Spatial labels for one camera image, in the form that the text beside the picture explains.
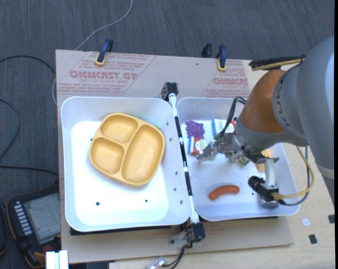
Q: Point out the white and blue carton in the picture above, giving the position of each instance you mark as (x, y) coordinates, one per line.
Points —
(218, 126)

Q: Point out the yellow divided plate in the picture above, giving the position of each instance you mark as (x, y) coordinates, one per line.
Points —
(142, 153)

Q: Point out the white plastic tray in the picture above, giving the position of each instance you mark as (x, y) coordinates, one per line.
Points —
(124, 203)
(227, 209)

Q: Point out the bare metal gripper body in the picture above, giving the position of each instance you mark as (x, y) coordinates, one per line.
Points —
(232, 146)

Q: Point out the red and white packet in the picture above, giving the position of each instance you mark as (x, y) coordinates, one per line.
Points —
(196, 146)

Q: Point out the purple grapes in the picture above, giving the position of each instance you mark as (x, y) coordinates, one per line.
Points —
(194, 129)

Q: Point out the orange sausage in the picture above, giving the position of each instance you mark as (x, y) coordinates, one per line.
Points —
(223, 191)

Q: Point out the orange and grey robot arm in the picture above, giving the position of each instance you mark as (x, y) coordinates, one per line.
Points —
(303, 94)

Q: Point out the thin black and white rod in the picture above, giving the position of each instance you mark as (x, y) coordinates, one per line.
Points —
(182, 153)

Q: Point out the yellow toy food piece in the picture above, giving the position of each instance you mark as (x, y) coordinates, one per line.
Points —
(260, 166)

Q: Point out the black cylinder on white bracket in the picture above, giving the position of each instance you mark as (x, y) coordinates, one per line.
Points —
(265, 188)

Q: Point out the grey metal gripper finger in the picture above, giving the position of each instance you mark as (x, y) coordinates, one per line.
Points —
(235, 158)
(208, 153)

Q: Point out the brown cardboard board red print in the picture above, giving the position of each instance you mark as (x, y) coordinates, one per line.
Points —
(107, 74)

